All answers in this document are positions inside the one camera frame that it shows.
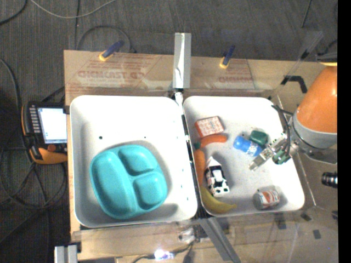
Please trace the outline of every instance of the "white cable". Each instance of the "white cable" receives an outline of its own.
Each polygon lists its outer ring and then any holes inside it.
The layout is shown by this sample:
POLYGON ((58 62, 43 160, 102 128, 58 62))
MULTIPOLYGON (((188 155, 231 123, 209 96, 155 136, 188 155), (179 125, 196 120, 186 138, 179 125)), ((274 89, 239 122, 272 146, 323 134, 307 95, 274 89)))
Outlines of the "white cable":
POLYGON ((108 1, 107 3, 97 7, 95 10, 92 10, 91 12, 87 13, 87 14, 83 14, 83 15, 78 15, 78 16, 61 16, 61 15, 56 15, 48 10, 46 10, 44 7, 42 7, 41 5, 39 5, 37 2, 35 2, 34 0, 30 0, 32 1, 37 7, 39 7, 40 9, 42 9, 43 11, 47 12, 48 14, 50 15, 53 15, 53 16, 56 16, 57 18, 62 18, 62 19, 76 19, 76 18, 82 18, 84 16, 87 16, 87 15, 91 15, 93 13, 95 13, 96 11, 100 10, 101 8, 105 7, 106 5, 116 1, 116 0, 111 0, 111 1, 108 1))

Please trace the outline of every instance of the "blue can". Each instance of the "blue can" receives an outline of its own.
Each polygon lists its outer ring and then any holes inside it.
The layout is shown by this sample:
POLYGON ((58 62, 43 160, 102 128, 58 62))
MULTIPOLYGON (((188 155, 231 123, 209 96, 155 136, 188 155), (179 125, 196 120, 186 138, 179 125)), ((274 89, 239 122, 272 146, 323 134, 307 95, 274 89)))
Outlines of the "blue can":
POLYGON ((234 140, 233 147, 235 149, 239 149, 246 154, 255 157, 258 154, 261 153, 262 148, 255 142, 251 140, 247 140, 243 138, 242 136, 237 136, 236 139, 234 140))

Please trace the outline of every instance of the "silver can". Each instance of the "silver can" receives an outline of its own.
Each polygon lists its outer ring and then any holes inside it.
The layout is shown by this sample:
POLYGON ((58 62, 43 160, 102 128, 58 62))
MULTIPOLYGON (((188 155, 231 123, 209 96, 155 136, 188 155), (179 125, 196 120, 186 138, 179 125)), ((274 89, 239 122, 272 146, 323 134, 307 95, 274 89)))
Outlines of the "silver can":
POLYGON ((253 195, 253 204, 258 210, 273 208, 279 204, 280 198, 276 190, 258 191, 253 195))

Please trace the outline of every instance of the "light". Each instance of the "light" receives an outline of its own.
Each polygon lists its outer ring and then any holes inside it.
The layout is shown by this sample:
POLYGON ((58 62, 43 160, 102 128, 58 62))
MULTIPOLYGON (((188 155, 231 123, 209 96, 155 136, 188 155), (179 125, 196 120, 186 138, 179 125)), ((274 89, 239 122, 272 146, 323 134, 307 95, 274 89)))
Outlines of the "light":
POLYGON ((174 254, 170 253, 169 251, 164 251, 162 249, 158 249, 154 253, 155 260, 163 260, 163 259, 173 259, 174 254))

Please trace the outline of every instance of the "device screen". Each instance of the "device screen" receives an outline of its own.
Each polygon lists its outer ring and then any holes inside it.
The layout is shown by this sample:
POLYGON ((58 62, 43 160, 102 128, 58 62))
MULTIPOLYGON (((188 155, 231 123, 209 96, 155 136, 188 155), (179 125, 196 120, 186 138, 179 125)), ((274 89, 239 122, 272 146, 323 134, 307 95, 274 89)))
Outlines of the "device screen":
POLYGON ((67 143, 66 114, 63 109, 40 107, 38 114, 45 143, 67 143))

